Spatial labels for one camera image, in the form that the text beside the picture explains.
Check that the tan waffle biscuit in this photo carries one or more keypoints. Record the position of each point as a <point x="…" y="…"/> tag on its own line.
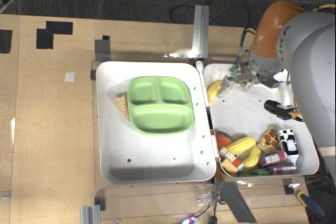
<point x="123" y="105"/>

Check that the green divided plate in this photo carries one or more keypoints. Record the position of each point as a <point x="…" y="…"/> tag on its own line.
<point x="160" y="115"/>

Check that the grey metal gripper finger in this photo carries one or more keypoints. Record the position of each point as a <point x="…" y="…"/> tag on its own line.
<point x="244" y="87"/>
<point x="225" y="86"/>

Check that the pizza slice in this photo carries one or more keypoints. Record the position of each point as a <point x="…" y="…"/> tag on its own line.
<point x="270" y="137"/>

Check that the tan cube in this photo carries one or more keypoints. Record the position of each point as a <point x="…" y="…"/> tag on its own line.
<point x="229" y="167"/>

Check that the black and white carton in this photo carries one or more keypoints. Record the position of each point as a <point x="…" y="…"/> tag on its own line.
<point x="288" y="143"/>

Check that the red strawberry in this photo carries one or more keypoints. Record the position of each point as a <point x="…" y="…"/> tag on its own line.
<point x="222" y="140"/>

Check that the black cylinder on white bracket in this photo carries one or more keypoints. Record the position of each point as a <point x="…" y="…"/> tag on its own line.
<point x="278" y="108"/>

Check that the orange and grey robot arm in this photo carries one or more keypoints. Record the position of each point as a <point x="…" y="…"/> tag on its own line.
<point x="309" y="60"/>

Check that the purple packet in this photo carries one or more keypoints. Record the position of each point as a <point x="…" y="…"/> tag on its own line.
<point x="282" y="170"/>
<point x="273" y="158"/>

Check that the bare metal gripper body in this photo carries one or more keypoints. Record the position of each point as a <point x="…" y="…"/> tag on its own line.
<point x="249" y="76"/>

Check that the green broccoli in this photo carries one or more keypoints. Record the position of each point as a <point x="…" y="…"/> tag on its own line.
<point x="258" y="171"/>

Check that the yellow banana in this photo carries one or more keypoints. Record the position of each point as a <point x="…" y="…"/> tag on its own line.
<point x="213" y="90"/>
<point x="242" y="143"/>

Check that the yellow curved toy fruit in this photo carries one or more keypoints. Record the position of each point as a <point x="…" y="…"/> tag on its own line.
<point x="252" y="158"/>

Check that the red and white can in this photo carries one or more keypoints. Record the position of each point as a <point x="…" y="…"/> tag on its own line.
<point x="231" y="157"/>

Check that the white plastic tray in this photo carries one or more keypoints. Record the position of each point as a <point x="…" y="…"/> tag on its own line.
<point x="244" y="118"/>
<point x="157" y="154"/>

